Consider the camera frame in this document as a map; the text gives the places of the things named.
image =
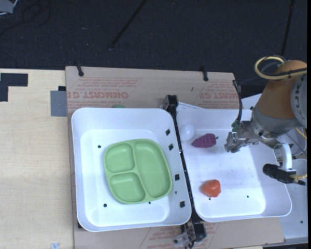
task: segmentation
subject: green divided plate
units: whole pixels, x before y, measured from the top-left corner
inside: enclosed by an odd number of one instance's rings
[[[103,159],[110,191],[121,203],[150,202],[167,196],[172,189],[166,156],[152,140],[112,144],[105,150]]]

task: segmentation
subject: purple object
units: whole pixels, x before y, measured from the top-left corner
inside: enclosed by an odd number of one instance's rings
[[[196,139],[194,142],[191,143],[194,147],[213,147],[217,143],[217,138],[214,134],[205,134],[198,139]]]

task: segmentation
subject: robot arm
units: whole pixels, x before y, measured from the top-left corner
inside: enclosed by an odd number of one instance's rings
[[[259,64],[268,59],[281,62],[273,75],[265,75],[258,69]],[[277,138],[291,129],[307,128],[307,64],[266,57],[256,62],[255,72],[269,82],[252,110],[250,121],[234,122],[224,147],[226,151],[235,153],[243,146],[264,143],[283,160],[281,167],[265,165],[264,173],[283,183],[292,183],[295,171],[291,167],[290,148]]]

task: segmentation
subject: white ball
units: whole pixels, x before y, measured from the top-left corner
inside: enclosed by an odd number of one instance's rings
[[[188,141],[196,134],[196,129],[192,124],[185,124],[180,128],[181,141]]]

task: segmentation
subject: toy tomato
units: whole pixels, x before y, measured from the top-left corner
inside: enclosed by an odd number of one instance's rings
[[[206,181],[202,185],[202,192],[208,197],[217,197],[221,193],[220,182],[216,179]]]

